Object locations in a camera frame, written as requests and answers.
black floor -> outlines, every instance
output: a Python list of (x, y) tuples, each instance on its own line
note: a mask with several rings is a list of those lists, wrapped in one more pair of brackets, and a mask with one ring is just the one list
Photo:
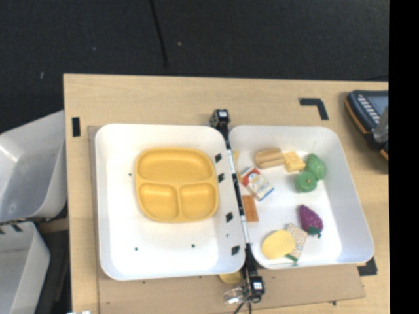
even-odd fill
[(155, 7), (167, 65), (148, 0), (0, 0), (0, 133), (63, 109), (63, 73), (388, 80), (390, 0)]

wooden table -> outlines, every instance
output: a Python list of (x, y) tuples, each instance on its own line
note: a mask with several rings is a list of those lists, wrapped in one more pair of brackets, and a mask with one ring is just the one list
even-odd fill
[[(389, 313), (388, 163), (368, 148), (344, 108), (344, 97), (355, 89), (387, 90), (388, 83), (64, 75), (73, 311), (235, 310), (223, 304), (226, 286), (217, 276), (118, 282), (102, 272), (96, 256), (88, 138), (89, 127), (110, 123), (207, 125), (214, 109), (228, 109), (232, 127), (324, 126), (340, 137), (373, 236), (378, 266), (378, 275), (366, 277), (360, 277), (352, 264), (262, 270), (267, 292), (253, 306), (254, 312)], [(321, 118), (316, 106), (302, 106), (301, 98), (320, 99), (328, 120)]]

black tape corner marker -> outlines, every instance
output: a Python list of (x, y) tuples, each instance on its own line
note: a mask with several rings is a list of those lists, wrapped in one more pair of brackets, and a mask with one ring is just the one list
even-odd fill
[(81, 135), (80, 118), (72, 118), (71, 123), (73, 125), (73, 137), (79, 137)]
[(318, 98), (309, 98), (309, 97), (300, 97), (299, 98), (301, 106), (317, 106), (317, 109), (322, 120), (328, 120), (329, 115), (327, 115), (325, 104), (321, 99)]

yellow divided plate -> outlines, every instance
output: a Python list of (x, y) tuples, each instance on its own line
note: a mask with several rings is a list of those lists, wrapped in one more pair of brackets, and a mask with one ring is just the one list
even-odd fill
[(150, 148), (136, 162), (141, 210), (160, 222), (192, 222), (218, 208), (217, 176), (210, 158), (193, 148)]
[(287, 230), (277, 230), (262, 243), (262, 253), (268, 259), (277, 259), (289, 254), (295, 248), (295, 239)]

wooden tabletop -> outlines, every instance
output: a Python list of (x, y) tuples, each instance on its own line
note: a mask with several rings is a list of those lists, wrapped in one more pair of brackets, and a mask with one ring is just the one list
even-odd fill
[[(209, 77), (64, 75), (71, 291), (73, 311), (93, 313), (230, 313), (214, 277), (118, 282), (102, 272), (96, 235), (88, 129), (110, 123), (208, 125), (228, 109), (230, 125), (324, 126), (340, 138), (374, 241), (378, 274), (359, 277), (350, 264), (298, 272), (263, 271), (267, 293), (257, 313), (389, 313), (388, 162), (370, 150), (344, 108), (352, 90), (388, 90), (385, 82)], [(315, 105), (301, 99), (318, 99)]]

